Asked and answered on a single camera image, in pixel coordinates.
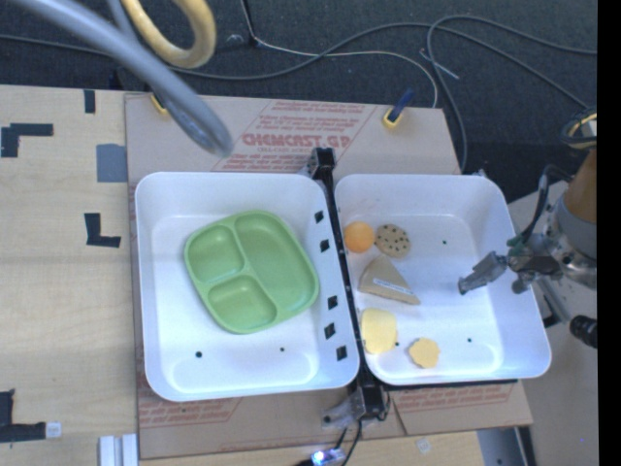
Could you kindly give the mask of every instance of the yellow toy food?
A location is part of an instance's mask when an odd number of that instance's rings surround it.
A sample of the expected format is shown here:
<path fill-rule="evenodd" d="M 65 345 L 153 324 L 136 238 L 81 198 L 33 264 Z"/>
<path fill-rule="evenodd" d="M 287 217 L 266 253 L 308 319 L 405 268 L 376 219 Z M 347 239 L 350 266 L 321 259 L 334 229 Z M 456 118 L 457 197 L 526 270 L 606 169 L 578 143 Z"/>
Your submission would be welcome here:
<path fill-rule="evenodd" d="M 345 227 L 343 240 L 349 250 L 361 253 L 371 248 L 376 240 L 376 233 L 366 222 L 353 221 Z"/>
<path fill-rule="evenodd" d="M 408 353 L 414 363 L 421 368 L 433 368 L 438 364 L 440 348 L 429 338 L 419 338 L 408 349 Z"/>
<path fill-rule="evenodd" d="M 383 309 L 365 309 L 360 329 L 366 352 L 382 353 L 395 348 L 397 318 L 392 313 Z"/>

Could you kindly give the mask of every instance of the cookie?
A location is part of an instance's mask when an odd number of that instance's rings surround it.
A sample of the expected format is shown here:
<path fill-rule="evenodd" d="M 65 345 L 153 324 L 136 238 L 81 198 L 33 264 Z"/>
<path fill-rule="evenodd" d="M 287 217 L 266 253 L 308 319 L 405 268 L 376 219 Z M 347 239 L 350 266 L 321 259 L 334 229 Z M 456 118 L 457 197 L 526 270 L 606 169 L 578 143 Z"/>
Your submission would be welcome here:
<path fill-rule="evenodd" d="M 390 257 L 405 257 L 410 249 L 408 233 L 396 224 L 382 224 L 376 231 L 376 247 Z"/>

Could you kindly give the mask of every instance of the black tape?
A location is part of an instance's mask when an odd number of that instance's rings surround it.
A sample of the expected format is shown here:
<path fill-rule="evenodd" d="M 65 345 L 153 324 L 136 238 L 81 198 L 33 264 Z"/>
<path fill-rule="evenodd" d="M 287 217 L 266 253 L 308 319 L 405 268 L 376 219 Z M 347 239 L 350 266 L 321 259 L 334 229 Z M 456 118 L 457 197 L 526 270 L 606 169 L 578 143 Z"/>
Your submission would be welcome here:
<path fill-rule="evenodd" d="M 18 136 L 51 136 L 54 125 L 48 123 L 12 122 L 11 130 Z"/>
<path fill-rule="evenodd" d="M 84 91 L 84 111 L 87 114 L 95 114 L 95 90 Z"/>
<path fill-rule="evenodd" d="M 87 245 L 97 247 L 113 247 L 116 249 L 120 247 L 120 237 L 101 236 L 100 214 L 86 213 L 84 214 L 84 221 L 86 222 L 86 233 L 88 235 L 88 238 L 86 239 Z"/>
<path fill-rule="evenodd" d="M 14 390 L 0 392 L 0 443 L 44 440 L 47 428 L 44 422 L 13 424 L 13 396 L 15 393 Z"/>
<path fill-rule="evenodd" d="M 0 136 L 0 157 L 17 157 L 19 137 L 21 136 L 52 136 L 53 124 L 30 122 L 12 122 L 9 127 L 2 128 Z"/>
<path fill-rule="evenodd" d="M 0 135 L 0 157 L 17 157 L 19 137 L 11 128 L 2 128 Z"/>
<path fill-rule="evenodd" d="M 6 426 L 12 423 L 13 395 L 15 393 L 14 390 L 0 392 L 0 426 Z"/>

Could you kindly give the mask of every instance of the yellow cable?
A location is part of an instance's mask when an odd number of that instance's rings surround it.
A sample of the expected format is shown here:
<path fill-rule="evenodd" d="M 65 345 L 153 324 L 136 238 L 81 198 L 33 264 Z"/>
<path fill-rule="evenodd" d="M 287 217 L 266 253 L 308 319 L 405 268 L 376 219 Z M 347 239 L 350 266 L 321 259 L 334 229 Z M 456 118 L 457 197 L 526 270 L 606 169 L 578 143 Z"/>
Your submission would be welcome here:
<path fill-rule="evenodd" d="M 181 49 L 169 42 L 153 24 L 140 0 L 120 1 L 143 38 L 167 62 L 192 69 L 202 66 L 212 57 L 216 40 L 215 21 L 205 0 L 172 0 L 188 18 L 194 33 L 194 44 L 190 49 Z"/>

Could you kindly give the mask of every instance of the wooden table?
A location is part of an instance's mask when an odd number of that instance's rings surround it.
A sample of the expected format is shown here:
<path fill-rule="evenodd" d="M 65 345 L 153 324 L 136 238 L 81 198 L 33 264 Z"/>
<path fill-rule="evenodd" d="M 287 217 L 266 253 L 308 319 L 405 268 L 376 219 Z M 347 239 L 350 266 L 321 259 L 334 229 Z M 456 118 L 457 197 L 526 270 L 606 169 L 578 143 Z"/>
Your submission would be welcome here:
<path fill-rule="evenodd" d="M 59 421 L 59 439 L 0 444 L 0 463 L 97 464 L 98 438 L 137 431 L 127 183 L 98 183 L 96 147 L 125 144 L 123 93 L 0 86 L 0 126 L 52 123 L 0 158 L 0 391 L 13 422 Z M 84 214 L 102 216 L 118 248 L 88 247 Z M 362 441 L 349 464 L 482 466 L 475 432 Z M 315 449 L 268 449 L 141 461 L 291 465 Z"/>

